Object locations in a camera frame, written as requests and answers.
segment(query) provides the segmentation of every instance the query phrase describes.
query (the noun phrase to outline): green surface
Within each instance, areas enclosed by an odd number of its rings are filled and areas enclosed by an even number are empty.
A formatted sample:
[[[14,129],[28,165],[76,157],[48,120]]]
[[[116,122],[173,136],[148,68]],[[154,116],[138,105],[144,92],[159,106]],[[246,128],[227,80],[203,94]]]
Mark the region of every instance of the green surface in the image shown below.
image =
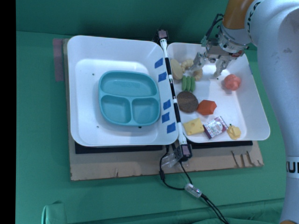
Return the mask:
[[[226,3],[16,0],[17,224],[41,223],[44,206],[56,201],[64,203],[68,223],[146,223],[141,221],[144,219],[190,223],[214,217],[202,202],[166,188],[157,175],[70,181],[65,86],[55,82],[52,40],[79,34],[150,40],[163,28],[169,31],[171,41],[199,42],[215,14],[225,11]],[[190,177],[224,214],[254,215],[258,220],[253,205],[263,207],[264,213],[275,206],[275,223],[285,194],[285,150],[261,83],[256,52],[248,50],[246,55],[271,126],[270,137],[259,142],[265,166],[194,172]],[[168,175],[167,181],[176,186],[186,182],[181,174]]]

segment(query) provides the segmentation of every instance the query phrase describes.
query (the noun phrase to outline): robotic arm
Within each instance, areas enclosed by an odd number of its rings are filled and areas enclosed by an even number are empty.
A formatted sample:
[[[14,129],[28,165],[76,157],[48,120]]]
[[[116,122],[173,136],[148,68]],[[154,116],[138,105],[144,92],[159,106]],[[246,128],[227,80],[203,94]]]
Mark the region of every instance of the robotic arm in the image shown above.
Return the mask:
[[[229,0],[216,41],[203,43],[194,66],[217,58],[215,77],[249,43],[282,132],[286,154],[282,223],[299,223],[299,0]]]

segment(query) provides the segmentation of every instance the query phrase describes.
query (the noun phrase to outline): teal divided plate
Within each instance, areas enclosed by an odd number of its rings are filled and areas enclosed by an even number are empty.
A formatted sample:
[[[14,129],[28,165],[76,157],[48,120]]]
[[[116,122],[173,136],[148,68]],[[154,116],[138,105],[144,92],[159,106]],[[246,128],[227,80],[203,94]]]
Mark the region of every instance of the teal divided plate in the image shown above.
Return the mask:
[[[99,81],[100,110],[110,123],[148,126],[160,117],[160,95],[156,82],[133,71],[108,71]]]

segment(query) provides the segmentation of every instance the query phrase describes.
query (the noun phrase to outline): green table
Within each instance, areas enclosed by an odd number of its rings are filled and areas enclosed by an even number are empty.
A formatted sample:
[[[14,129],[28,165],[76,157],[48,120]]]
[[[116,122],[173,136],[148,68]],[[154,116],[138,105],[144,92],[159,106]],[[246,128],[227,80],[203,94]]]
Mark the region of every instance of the green table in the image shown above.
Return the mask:
[[[68,223],[192,223],[216,217],[203,202],[183,191],[167,188],[160,177],[140,176],[92,181],[70,181],[68,126],[64,82],[54,76],[54,38],[16,32],[17,224],[41,223],[45,205],[60,201]],[[258,72],[256,51],[247,50],[271,135],[260,141],[262,168],[190,173],[226,217],[277,223],[285,195],[285,149]],[[181,174],[167,181],[184,186]]]

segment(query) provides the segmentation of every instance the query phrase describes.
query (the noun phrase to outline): blue tape square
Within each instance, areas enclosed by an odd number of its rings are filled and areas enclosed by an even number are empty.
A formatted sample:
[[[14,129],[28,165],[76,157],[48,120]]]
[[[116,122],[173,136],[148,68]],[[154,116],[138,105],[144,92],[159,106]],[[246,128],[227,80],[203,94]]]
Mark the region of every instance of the blue tape square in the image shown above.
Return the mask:
[[[161,65],[163,65],[163,58],[161,58],[160,60],[158,60],[158,61],[155,63],[155,68],[158,68],[158,67],[160,67]]]
[[[160,74],[158,82],[166,80],[166,77],[167,77],[167,73],[166,72]]]
[[[172,123],[167,126],[167,133],[171,133],[176,130],[176,123]]]
[[[169,112],[166,113],[166,114],[164,114],[164,115],[162,115],[162,123],[164,123],[164,122],[166,122],[168,120],[170,120],[170,118],[169,118]]]
[[[163,103],[163,109],[166,110],[171,107],[170,99]]]

